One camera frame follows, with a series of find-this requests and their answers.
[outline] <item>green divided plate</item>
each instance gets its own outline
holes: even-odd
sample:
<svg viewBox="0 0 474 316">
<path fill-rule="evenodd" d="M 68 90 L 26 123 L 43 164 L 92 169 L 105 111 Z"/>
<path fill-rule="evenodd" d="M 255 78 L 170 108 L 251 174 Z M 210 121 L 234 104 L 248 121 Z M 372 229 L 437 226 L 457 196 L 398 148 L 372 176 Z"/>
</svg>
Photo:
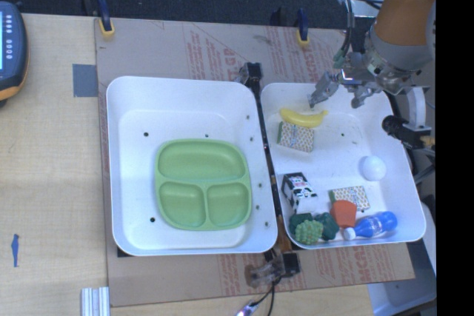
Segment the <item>green divided plate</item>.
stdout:
<svg viewBox="0 0 474 316">
<path fill-rule="evenodd" d="M 168 141 L 156 154 L 155 190 L 163 218 L 189 230 L 231 229 L 250 216 L 247 160 L 226 141 Z"/>
</svg>

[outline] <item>gray tape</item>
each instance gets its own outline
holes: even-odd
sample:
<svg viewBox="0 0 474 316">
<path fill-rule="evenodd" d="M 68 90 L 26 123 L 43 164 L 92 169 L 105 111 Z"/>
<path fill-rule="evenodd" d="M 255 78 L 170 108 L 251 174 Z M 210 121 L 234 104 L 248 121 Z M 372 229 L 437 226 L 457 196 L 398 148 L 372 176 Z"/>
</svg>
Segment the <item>gray tape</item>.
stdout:
<svg viewBox="0 0 474 316">
<path fill-rule="evenodd" d="M 75 98 L 97 96 L 97 70 L 93 64 L 73 64 L 73 88 Z"/>
</svg>

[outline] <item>toy banana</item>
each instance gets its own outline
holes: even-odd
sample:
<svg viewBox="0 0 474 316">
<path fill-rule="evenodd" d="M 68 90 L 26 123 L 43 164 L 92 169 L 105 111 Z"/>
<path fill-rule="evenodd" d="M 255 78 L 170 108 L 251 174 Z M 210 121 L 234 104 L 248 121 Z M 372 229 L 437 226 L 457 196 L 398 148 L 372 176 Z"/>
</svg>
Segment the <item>toy banana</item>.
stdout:
<svg viewBox="0 0 474 316">
<path fill-rule="evenodd" d="M 314 128 L 320 125 L 323 122 L 323 118 L 328 114 L 328 111 L 324 110 L 320 113 L 311 114 L 311 115 L 302 115 L 288 108 L 280 109 L 280 116 L 287 123 L 299 125 L 300 127 Z"/>
</svg>

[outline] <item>patterned box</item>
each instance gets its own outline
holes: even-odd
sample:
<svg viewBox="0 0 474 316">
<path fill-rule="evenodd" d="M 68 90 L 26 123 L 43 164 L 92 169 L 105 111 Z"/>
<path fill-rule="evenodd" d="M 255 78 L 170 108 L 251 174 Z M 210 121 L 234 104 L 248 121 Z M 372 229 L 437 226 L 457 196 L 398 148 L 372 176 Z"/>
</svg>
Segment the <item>patterned box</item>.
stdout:
<svg viewBox="0 0 474 316">
<path fill-rule="evenodd" d="M 364 211 L 370 208 L 369 199 L 363 186 L 343 187 L 340 189 L 331 189 L 329 191 L 331 203 L 340 200 L 351 201 L 357 206 L 358 211 Z"/>
<path fill-rule="evenodd" d="M 314 130 L 282 121 L 278 126 L 277 143 L 303 152 L 311 152 L 314 144 Z"/>
<path fill-rule="evenodd" d="M 285 174 L 281 191 L 295 213 L 315 212 L 318 205 L 318 194 L 311 188 L 302 172 Z"/>
</svg>

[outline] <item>blue bottle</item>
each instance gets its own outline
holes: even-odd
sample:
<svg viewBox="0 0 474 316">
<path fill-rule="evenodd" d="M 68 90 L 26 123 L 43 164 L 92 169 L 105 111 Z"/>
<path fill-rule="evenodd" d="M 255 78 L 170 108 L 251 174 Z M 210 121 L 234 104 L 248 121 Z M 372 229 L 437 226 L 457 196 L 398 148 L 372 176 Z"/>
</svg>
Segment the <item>blue bottle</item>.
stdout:
<svg viewBox="0 0 474 316">
<path fill-rule="evenodd" d="M 353 228 L 346 228 L 344 238 L 353 240 L 356 237 L 375 237 L 383 232 L 394 230 L 397 224 L 397 217 L 393 212 L 379 212 L 373 216 L 362 218 Z"/>
</svg>

